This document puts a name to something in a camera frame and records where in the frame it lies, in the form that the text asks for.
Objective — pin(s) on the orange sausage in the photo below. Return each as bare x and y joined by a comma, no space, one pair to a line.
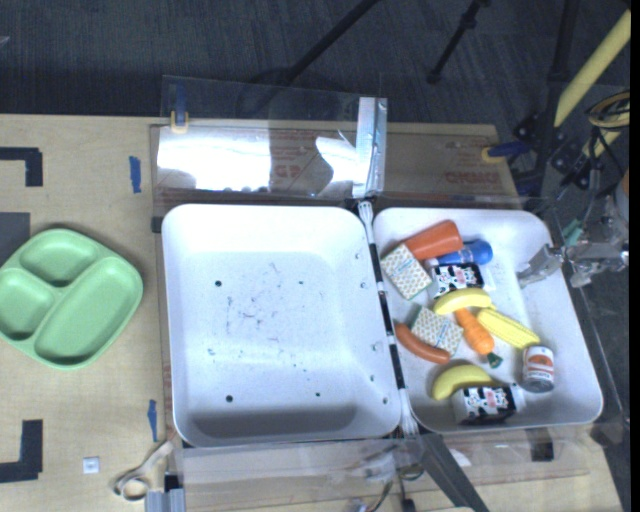
422,346

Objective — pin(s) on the yellow banana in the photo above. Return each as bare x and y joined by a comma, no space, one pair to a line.
462,300
457,378

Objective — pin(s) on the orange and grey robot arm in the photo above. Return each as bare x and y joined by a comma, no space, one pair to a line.
626,184

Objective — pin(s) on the green divided plate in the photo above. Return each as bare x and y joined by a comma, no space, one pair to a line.
75,300

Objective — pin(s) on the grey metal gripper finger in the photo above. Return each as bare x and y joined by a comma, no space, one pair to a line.
541,264

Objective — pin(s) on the small can with orange label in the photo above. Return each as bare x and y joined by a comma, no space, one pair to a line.
539,367

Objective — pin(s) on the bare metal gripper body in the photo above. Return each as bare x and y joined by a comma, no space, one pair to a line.
597,250

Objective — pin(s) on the orange carrot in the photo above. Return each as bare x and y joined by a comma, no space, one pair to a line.
477,334

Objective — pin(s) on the cow print carton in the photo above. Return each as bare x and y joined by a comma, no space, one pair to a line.
487,403
457,278

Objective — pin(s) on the blue bottle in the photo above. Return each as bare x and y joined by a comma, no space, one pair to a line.
470,252

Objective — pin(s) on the orange bottle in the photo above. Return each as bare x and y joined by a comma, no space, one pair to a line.
434,240

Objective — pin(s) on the orange patterned white carton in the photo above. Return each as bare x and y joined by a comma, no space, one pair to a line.
438,331
406,271

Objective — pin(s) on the white plastic tray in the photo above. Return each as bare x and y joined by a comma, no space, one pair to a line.
550,320
280,320

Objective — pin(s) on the yellow corn cob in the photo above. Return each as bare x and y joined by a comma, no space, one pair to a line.
507,327

